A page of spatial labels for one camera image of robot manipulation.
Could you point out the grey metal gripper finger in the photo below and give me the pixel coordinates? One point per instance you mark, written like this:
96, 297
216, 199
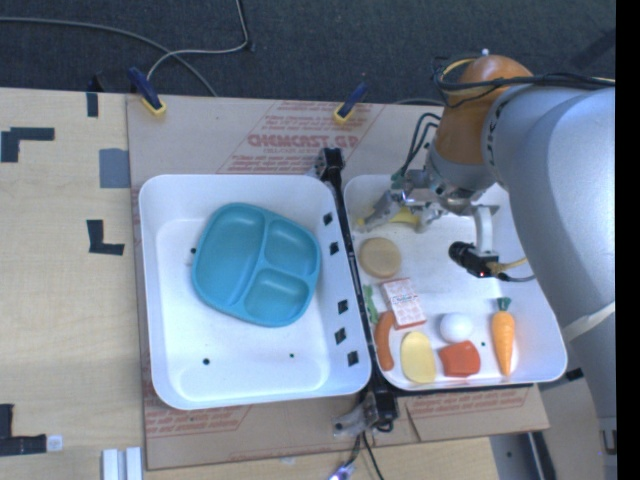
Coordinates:
429, 219
378, 211

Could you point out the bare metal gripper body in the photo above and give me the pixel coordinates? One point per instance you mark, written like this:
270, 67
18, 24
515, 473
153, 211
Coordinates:
429, 192

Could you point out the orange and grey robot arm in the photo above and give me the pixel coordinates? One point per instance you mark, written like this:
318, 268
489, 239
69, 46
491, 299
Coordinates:
560, 178

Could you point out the yellow banana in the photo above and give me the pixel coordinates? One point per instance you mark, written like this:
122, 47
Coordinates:
404, 217

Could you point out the beige round biscuit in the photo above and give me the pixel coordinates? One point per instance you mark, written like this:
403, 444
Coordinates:
380, 257

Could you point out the thin black rod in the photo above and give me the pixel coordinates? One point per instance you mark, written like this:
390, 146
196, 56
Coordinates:
353, 263

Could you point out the white plastic tray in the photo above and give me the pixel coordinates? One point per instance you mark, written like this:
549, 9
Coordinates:
240, 363
440, 283

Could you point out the pink and white carton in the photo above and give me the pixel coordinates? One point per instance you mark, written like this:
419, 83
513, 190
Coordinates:
403, 304

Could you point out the green leafy toy vegetable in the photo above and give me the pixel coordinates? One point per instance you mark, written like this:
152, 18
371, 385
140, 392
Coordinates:
371, 305

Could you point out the white egg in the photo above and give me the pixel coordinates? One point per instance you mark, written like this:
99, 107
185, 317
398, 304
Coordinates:
456, 328

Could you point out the brown cardboard board red print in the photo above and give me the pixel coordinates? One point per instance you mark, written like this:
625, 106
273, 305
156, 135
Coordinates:
280, 133

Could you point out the orange sausage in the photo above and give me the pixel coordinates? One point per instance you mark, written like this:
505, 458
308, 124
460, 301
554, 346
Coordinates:
384, 340

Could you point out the orange carrot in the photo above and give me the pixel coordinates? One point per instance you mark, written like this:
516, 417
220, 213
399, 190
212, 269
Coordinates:
503, 333

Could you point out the yellow oval toy potato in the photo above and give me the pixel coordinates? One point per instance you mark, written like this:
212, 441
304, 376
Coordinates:
418, 358

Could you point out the blue divided plate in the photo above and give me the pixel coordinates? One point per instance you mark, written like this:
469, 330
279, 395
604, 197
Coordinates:
250, 268

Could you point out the orange-red toy food piece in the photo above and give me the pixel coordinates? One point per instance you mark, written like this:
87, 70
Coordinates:
460, 359

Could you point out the black cylinder on white bracket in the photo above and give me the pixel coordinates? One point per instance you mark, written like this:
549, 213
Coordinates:
470, 256

